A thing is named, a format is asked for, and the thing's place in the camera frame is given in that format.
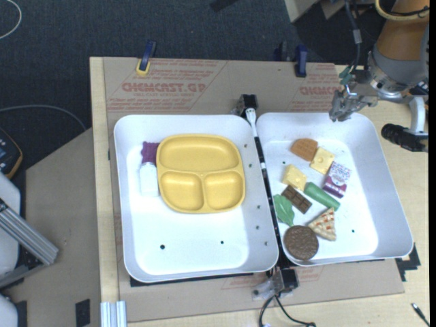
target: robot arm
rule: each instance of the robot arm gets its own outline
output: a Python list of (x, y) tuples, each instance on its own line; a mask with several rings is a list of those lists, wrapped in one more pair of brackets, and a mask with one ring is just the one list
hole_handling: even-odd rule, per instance
[(411, 127), (388, 124), (382, 136), (411, 151), (428, 151), (424, 99), (407, 92), (428, 81), (430, 0), (396, 0), (392, 12), (384, 10), (381, 0), (375, 7), (387, 21), (368, 54), (367, 68), (347, 68), (340, 75), (344, 88), (333, 97), (330, 118), (344, 121), (378, 100), (409, 104)]

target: pen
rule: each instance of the pen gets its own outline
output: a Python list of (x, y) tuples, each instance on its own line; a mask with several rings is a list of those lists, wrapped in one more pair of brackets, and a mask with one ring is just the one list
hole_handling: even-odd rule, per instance
[(417, 306), (414, 302), (413, 302), (411, 305), (412, 305), (412, 307), (414, 308), (414, 310), (416, 311), (416, 313), (418, 314), (418, 316), (422, 318), (422, 320), (426, 323), (426, 325), (427, 325), (428, 327), (430, 327), (430, 324), (429, 324), (429, 322), (427, 321), (427, 319), (425, 318), (425, 316), (424, 316), (424, 314), (422, 313), (421, 309), (418, 308), (418, 306)]

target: green cylinder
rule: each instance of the green cylinder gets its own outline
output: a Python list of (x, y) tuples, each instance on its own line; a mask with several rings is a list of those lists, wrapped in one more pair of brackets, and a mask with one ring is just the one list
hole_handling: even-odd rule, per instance
[(332, 198), (323, 189), (316, 186), (312, 182), (306, 183), (305, 194), (310, 196), (315, 201), (318, 201), (320, 204), (323, 204), (324, 206), (326, 206), (328, 208), (333, 207), (333, 209), (335, 211), (337, 211), (339, 206), (341, 205), (340, 202), (338, 202), (337, 200)]

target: yellow sponge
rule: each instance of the yellow sponge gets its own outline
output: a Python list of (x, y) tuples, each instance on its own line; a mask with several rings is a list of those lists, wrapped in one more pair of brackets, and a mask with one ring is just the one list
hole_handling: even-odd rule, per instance
[(294, 165), (287, 165), (282, 183), (293, 186), (296, 189), (305, 190), (307, 177)]
[(322, 147), (319, 147), (316, 150), (315, 156), (313, 157), (310, 166), (314, 170), (317, 170), (322, 174), (327, 174), (328, 169), (332, 165), (333, 160), (334, 160), (334, 154), (332, 154), (330, 151), (327, 151), (326, 149), (323, 149)]

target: brown round disc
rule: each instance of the brown round disc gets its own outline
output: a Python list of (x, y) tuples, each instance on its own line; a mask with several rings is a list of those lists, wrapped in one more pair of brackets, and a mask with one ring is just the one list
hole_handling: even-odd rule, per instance
[(318, 238), (307, 226), (294, 225), (286, 230), (283, 237), (286, 249), (296, 259), (309, 260), (318, 252)]

